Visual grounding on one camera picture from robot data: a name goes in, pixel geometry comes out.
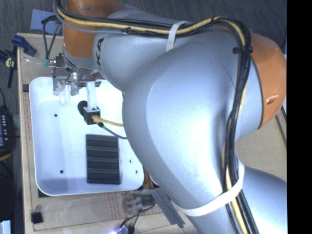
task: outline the carpeted floor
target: carpeted floor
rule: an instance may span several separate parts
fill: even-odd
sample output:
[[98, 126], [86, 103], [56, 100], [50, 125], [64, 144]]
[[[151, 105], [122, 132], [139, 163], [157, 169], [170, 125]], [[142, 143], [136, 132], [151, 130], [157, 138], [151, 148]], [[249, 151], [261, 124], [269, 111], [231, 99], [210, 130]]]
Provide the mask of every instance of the carpeted floor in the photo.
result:
[[[287, 0], [120, 0], [147, 12], [176, 20], [197, 22], [213, 16], [226, 16], [245, 23], [250, 30], [274, 40], [282, 49], [286, 39]], [[17, 32], [38, 33], [31, 29], [33, 10], [52, 12], [53, 0], [1, 0], [0, 49], [12, 50]], [[8, 68], [0, 63], [0, 88], [11, 115], [19, 113], [17, 74], [8, 88]], [[4, 161], [12, 170], [13, 158]], [[6, 171], [0, 167], [0, 174]], [[7, 185], [0, 180], [0, 205], [6, 201]]]

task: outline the clamp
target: clamp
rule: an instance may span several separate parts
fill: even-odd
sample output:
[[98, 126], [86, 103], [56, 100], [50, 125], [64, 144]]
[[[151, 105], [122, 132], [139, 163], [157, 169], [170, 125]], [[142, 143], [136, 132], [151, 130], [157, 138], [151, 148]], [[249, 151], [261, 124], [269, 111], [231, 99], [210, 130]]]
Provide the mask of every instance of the clamp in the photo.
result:
[[13, 51], [8, 51], [6, 49], [5, 51], [0, 50], [0, 62], [3, 62], [5, 66], [10, 69], [8, 88], [11, 88], [13, 72], [17, 70], [17, 47], [24, 48], [24, 53], [31, 57], [34, 57], [37, 52], [22, 36], [14, 35], [12, 43]]

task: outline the white velcro strap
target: white velcro strap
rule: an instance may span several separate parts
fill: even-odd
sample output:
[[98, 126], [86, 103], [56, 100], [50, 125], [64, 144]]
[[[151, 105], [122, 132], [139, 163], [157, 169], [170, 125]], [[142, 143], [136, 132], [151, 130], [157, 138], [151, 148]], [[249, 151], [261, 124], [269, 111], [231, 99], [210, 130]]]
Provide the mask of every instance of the white velcro strap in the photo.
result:
[[240, 190], [243, 188], [244, 173], [245, 173], [245, 166], [242, 162], [239, 161], [238, 181], [228, 191], [220, 194], [218, 197], [216, 197], [209, 203], [201, 207], [195, 208], [195, 209], [183, 209], [177, 205], [176, 206], [187, 216], [203, 216], [203, 215], [209, 214], [219, 209], [220, 207], [230, 203], [231, 201], [235, 199], [235, 197], [238, 195]]
[[180, 25], [185, 24], [185, 23], [187, 23], [187, 21], [179, 21], [175, 23], [174, 25], [172, 25], [169, 35], [168, 35], [166, 52], [174, 48], [175, 40], [176, 40], [176, 32], [178, 28], [180, 27]]

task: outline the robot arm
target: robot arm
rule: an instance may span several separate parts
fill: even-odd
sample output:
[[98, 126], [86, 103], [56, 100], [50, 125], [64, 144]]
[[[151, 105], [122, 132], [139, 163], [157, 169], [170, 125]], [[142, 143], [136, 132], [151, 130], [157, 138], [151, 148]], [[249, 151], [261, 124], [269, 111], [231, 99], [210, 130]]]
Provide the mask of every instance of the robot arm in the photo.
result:
[[[242, 174], [234, 152], [237, 139], [282, 105], [286, 62], [277, 45], [216, 17], [180, 26], [166, 51], [177, 21], [117, 0], [67, 4], [55, 5], [65, 59], [124, 92], [123, 124], [135, 154], [198, 231], [286, 233], [286, 183], [248, 167]], [[238, 183], [243, 189], [228, 202], [203, 210]]]

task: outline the wooden table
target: wooden table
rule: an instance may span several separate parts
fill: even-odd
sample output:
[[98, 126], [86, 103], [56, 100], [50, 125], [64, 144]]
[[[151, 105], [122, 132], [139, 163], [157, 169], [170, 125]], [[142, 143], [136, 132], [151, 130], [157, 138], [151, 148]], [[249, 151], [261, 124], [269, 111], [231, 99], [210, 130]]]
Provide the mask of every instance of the wooden table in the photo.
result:
[[[120, 201], [123, 193], [65, 195], [40, 197], [35, 180], [32, 125], [28, 85], [36, 77], [51, 77], [49, 68], [42, 68], [45, 55], [42, 35], [19, 33], [34, 48], [35, 57], [23, 53], [18, 48], [19, 114], [21, 166], [23, 189], [23, 214], [25, 233], [38, 234], [85, 234], [109, 233], [125, 218]], [[62, 52], [62, 37], [57, 37], [51, 57]], [[281, 112], [265, 127], [257, 130], [236, 143], [239, 158], [245, 165], [269, 172], [283, 180], [286, 173], [286, 121]], [[33, 223], [32, 213], [41, 213], [43, 222]], [[196, 234], [197, 231], [188, 218], [178, 211], [186, 223], [184, 229], [170, 225], [159, 207], [154, 207], [140, 216], [136, 223], [136, 233], [145, 234]]]

